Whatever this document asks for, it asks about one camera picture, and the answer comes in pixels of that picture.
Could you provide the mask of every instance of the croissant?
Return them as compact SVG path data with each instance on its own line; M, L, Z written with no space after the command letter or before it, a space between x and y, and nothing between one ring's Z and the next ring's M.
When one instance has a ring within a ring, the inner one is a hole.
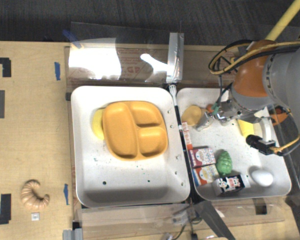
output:
M35 179L31 179L23 185L21 190L21 202L29 210L43 210L49 204L49 195L46 194L43 198L39 197L36 193L38 188L40 188L40 183Z

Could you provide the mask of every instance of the orange divided plate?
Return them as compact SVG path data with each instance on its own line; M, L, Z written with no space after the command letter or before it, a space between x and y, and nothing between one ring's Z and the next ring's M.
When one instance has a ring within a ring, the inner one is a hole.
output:
M102 114L104 140L112 155L137 161L163 154L168 147L165 121L147 101L119 101Z

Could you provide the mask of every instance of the small white square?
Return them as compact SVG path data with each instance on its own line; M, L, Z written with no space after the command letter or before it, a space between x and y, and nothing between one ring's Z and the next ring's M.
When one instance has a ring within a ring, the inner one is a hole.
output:
M31 220L32 221L39 221L40 220L40 213L39 212L31 213Z

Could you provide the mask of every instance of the green artichoke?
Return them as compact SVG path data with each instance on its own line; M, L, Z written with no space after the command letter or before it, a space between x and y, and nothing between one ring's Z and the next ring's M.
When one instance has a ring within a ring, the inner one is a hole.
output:
M220 154L215 166L221 176L231 173L232 159L227 151L224 151Z

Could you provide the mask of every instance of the white plastic tray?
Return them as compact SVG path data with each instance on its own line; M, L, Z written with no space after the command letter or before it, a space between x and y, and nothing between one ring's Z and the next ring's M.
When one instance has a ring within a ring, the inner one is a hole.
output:
M177 93L177 103L180 116L191 105L206 108L208 104L213 104L220 94L215 88L184 88ZM225 93L222 101L225 101L228 94ZM265 108L255 114L257 117L269 116ZM283 157L275 154L264 155L258 150L246 144L246 139L242 136L236 120L232 120L227 126L222 126L219 121L214 121L208 128L201 131L190 128L190 137L193 147L209 146L216 156L221 150L228 151L232 158L233 174L246 174L249 176L250 188L245 188L231 196L217 197L211 184L196 187L197 193L204 199L231 200L247 198L264 198L274 196L285 196L291 190L291 180ZM272 139L278 144L275 131L271 125ZM261 128L255 124L254 134L262 136ZM251 172L256 169L264 169L273 175L273 183L269 187L257 185L251 178Z
M96 138L96 110L118 101L146 101L160 110L167 130L164 154L122 161ZM179 203L190 194L186 161L173 99L157 87L81 86L71 95L76 193L86 207Z

